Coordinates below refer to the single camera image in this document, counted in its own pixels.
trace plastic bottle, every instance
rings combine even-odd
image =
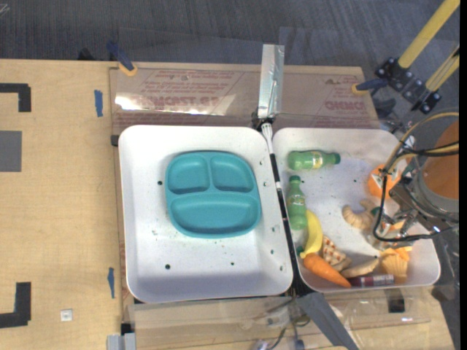
[[[300,189],[301,179],[293,175],[289,179],[290,187],[286,198],[287,213],[290,227],[293,230],[303,230],[307,225],[305,194]]]
[[[311,170],[325,165],[337,165],[341,162],[339,153],[326,153],[322,150],[309,150],[307,152],[290,152],[287,158],[289,168],[298,170]]]

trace blue tape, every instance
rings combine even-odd
[[[109,267],[109,273],[107,274],[107,281],[109,282],[110,286],[110,294],[112,298],[115,298],[115,277],[114,277],[114,269]]]
[[[117,43],[114,43],[112,40],[109,40],[106,44],[107,50],[112,53],[119,62],[124,65],[129,71],[134,69],[133,64],[123,50],[118,47]]]
[[[94,104],[96,105],[97,116],[103,117],[102,109],[104,108],[104,102],[102,101],[102,92],[100,90],[94,90]]]

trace gray carpet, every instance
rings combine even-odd
[[[398,57],[443,0],[0,0],[0,58],[76,59],[88,48],[109,59],[109,39],[135,61],[260,63],[261,45],[285,46],[285,63],[360,66],[366,79]],[[460,42],[460,10],[437,33],[411,70],[426,80]],[[459,71],[439,89],[436,111],[459,107]],[[425,115],[388,87],[392,118]],[[445,126],[433,129],[433,136]],[[458,236],[437,246],[445,268],[439,286],[449,328],[460,348]]]

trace carrot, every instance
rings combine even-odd
[[[352,286],[346,278],[316,253],[307,254],[304,259],[304,265],[316,276],[322,277],[334,284],[345,288]]]

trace yellow pole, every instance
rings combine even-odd
[[[434,74],[425,83],[427,90],[435,92],[441,85],[446,82],[454,71],[459,67],[460,56],[449,57],[445,62],[434,72]]]
[[[425,49],[430,40],[446,23],[451,14],[459,7],[460,0],[444,0],[435,11],[430,20],[425,24],[414,41],[398,59],[398,64],[403,69],[408,69],[418,55]]]

